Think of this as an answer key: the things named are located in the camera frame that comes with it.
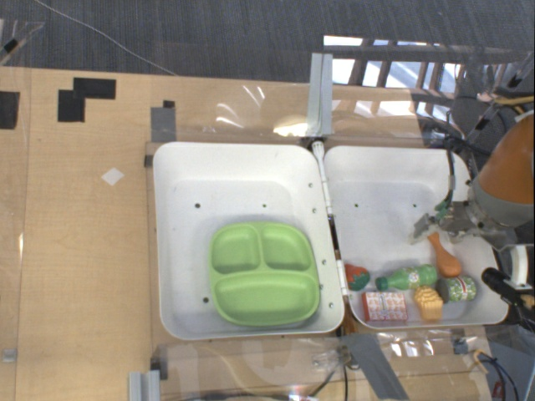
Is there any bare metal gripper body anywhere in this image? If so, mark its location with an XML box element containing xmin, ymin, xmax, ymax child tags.
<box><xmin>436</xmin><ymin>201</ymin><xmax>509</xmax><ymax>248</ymax></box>

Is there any orange toy chicken drumstick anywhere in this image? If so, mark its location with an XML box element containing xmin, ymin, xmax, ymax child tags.
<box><xmin>426</xmin><ymin>231</ymin><xmax>463</xmax><ymax>278</ymax></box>

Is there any white plastic tray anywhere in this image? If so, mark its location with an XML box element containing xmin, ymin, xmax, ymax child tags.
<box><xmin>151</xmin><ymin>141</ymin><xmax>346</xmax><ymax>342</ymax></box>
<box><xmin>324</xmin><ymin>145</ymin><xmax>512</xmax><ymax>331</ymax></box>

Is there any green plastic bottle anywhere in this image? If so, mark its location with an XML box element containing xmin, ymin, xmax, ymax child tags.
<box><xmin>374</xmin><ymin>264</ymin><xmax>439</xmax><ymax>292</ymax></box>

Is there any green and white can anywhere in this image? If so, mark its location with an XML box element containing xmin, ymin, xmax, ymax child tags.
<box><xmin>436</xmin><ymin>275</ymin><xmax>478</xmax><ymax>304</ymax></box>

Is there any yellow toy cupcake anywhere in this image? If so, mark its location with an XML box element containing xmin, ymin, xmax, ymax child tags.
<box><xmin>413</xmin><ymin>286</ymin><xmax>445</xmax><ymax>322</ymax></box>

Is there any red toy strawberry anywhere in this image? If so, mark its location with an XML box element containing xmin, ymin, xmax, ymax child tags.
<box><xmin>344</xmin><ymin>263</ymin><xmax>372</xmax><ymax>292</ymax></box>

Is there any red and white carton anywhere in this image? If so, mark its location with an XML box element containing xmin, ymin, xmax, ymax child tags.
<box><xmin>360</xmin><ymin>291</ymin><xmax>410</xmax><ymax>323</ymax></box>

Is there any green divided plate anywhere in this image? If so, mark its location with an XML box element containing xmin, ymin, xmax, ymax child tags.
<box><xmin>208</xmin><ymin>221</ymin><xmax>322</xmax><ymax>327</ymax></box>

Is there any black cylinder on white bracket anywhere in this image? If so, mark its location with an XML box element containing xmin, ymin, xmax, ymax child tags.
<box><xmin>481</xmin><ymin>244</ymin><xmax>535</xmax><ymax>308</ymax></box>

